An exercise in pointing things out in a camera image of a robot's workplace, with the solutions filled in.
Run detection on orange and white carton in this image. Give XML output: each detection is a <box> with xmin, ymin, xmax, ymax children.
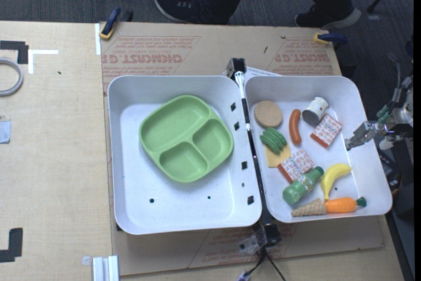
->
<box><xmin>310</xmin><ymin>113</ymin><xmax>343</xmax><ymax>149</ymax></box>
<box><xmin>278</xmin><ymin>148</ymin><xmax>315</xmax><ymax>184</ymax></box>

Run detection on tan round biscuit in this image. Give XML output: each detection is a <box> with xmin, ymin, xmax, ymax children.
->
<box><xmin>253</xmin><ymin>100</ymin><xmax>284</xmax><ymax>128</ymax></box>

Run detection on black block with thin wires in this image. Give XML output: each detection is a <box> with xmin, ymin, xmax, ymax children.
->
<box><xmin>225</xmin><ymin>57</ymin><xmax>247</xmax><ymax>78</ymax></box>
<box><xmin>252</xmin><ymin>223</ymin><xmax>283</xmax><ymax>248</ymax></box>

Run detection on yellow cheese slice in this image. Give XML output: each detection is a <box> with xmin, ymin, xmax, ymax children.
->
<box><xmin>264</xmin><ymin>143</ymin><xmax>291</xmax><ymax>168</ymax></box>

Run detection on brown cardboard board red print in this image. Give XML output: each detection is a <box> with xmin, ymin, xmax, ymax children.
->
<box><xmin>99</xmin><ymin>21</ymin><xmax>385</xmax><ymax>277</ymax></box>

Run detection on green divided plate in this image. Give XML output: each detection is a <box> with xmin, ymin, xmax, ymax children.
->
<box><xmin>138</xmin><ymin>94</ymin><xmax>235</xmax><ymax>184</ymax></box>

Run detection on green pea pods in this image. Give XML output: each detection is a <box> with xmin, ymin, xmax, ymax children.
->
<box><xmin>259</xmin><ymin>127</ymin><xmax>287</xmax><ymax>155</ymax></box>

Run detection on orange carrot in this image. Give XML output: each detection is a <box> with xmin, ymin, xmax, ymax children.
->
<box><xmin>324</xmin><ymin>196</ymin><xmax>367</xmax><ymax>215</ymax></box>

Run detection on white small can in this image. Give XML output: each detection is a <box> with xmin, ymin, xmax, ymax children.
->
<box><xmin>301</xmin><ymin>96</ymin><xmax>330</xmax><ymax>126</ymax></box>

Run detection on tan waffle cone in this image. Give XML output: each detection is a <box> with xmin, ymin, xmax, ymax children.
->
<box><xmin>291</xmin><ymin>198</ymin><xmax>327</xmax><ymax>217</ymax></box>

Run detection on thin black and white rod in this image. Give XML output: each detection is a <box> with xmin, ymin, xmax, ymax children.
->
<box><xmin>235</xmin><ymin>72</ymin><xmax>268</xmax><ymax>225</ymax></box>

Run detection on white tape roll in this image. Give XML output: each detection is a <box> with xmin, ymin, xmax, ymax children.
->
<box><xmin>0</xmin><ymin>57</ymin><xmax>24</xmax><ymax>97</ymax></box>

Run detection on white paper sheet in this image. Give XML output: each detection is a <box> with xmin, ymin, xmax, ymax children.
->
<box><xmin>245</xmin><ymin>66</ymin><xmax>284</xmax><ymax>78</ymax></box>

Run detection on green bottle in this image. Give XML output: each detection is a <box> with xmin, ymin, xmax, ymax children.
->
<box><xmin>282</xmin><ymin>166</ymin><xmax>325</xmax><ymax>206</ymax></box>

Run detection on orange sausage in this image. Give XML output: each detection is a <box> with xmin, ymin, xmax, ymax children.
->
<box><xmin>289</xmin><ymin>109</ymin><xmax>303</xmax><ymax>145</ymax></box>

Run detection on white plastic tray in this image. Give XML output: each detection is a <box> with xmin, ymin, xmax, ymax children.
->
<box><xmin>107</xmin><ymin>75</ymin><xmax>263</xmax><ymax>236</ymax></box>
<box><xmin>244</xmin><ymin>75</ymin><xmax>393</xmax><ymax>224</ymax></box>

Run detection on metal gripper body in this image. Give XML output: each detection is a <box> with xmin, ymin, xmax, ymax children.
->
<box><xmin>377</xmin><ymin>105</ymin><xmax>414</xmax><ymax>140</ymax></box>

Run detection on yellow banana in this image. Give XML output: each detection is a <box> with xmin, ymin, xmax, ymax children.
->
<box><xmin>320</xmin><ymin>163</ymin><xmax>353</xmax><ymax>201</ymax></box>

